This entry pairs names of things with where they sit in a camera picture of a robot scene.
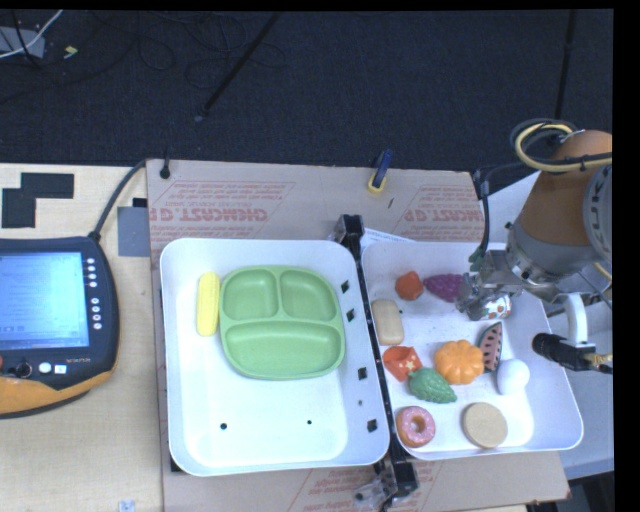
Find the beige bread slice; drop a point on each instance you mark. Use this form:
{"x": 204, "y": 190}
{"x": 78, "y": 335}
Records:
{"x": 387, "y": 322}

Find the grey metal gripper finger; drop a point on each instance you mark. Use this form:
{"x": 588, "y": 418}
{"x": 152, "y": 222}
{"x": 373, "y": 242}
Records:
{"x": 472, "y": 305}
{"x": 502, "y": 292}

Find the white paper sheet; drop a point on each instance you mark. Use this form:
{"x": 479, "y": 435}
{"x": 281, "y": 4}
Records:
{"x": 385, "y": 236}

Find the green bumpy fruit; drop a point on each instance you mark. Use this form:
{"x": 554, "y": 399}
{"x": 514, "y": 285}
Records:
{"x": 432, "y": 386}

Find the yellow corn cob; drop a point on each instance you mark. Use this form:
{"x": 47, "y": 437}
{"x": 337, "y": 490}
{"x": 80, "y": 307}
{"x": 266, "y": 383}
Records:
{"x": 208, "y": 304}

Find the orange carton with star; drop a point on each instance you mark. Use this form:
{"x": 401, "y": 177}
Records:
{"x": 400, "y": 362}

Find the white can with orange print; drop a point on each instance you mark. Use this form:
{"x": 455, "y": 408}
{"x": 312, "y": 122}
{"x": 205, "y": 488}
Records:
{"x": 500, "y": 309}

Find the tan round biscuit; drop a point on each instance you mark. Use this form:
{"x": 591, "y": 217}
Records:
{"x": 484, "y": 425}

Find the white egg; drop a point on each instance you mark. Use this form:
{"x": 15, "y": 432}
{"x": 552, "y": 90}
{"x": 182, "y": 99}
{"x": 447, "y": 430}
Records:
{"x": 512, "y": 376}

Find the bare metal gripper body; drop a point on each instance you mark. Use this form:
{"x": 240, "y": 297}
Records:
{"x": 502, "y": 272}

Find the brown cardboard board red print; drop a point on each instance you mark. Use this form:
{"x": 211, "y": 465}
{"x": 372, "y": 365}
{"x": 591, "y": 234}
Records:
{"x": 300, "y": 200}

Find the pink doughnut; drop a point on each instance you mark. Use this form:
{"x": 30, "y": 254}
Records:
{"x": 406, "y": 435}

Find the thin black rod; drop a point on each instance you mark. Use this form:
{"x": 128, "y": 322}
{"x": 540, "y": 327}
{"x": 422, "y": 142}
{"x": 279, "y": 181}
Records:
{"x": 376, "y": 345}

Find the watermelon slice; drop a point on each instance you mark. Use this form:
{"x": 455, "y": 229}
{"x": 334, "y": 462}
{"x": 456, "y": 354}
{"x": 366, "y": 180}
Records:
{"x": 492, "y": 347}

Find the orange pumpkin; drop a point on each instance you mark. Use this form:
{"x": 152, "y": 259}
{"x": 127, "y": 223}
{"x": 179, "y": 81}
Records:
{"x": 458, "y": 362}

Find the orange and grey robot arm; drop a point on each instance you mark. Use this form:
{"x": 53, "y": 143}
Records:
{"x": 555, "y": 205}

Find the green divided plate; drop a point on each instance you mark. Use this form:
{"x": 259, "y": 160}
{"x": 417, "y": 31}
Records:
{"x": 282, "y": 345}

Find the white plastic tray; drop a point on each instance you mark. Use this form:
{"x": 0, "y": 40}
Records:
{"x": 545, "y": 415}
{"x": 270, "y": 420}

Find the purple grapes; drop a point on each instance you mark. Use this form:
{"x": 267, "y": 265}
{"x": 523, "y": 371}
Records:
{"x": 444, "y": 287}

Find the black cylinder on white bracket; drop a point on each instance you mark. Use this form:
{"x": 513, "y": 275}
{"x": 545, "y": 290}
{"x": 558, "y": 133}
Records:
{"x": 562, "y": 350}

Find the orange pepper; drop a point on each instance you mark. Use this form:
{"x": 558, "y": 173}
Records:
{"x": 409, "y": 286}

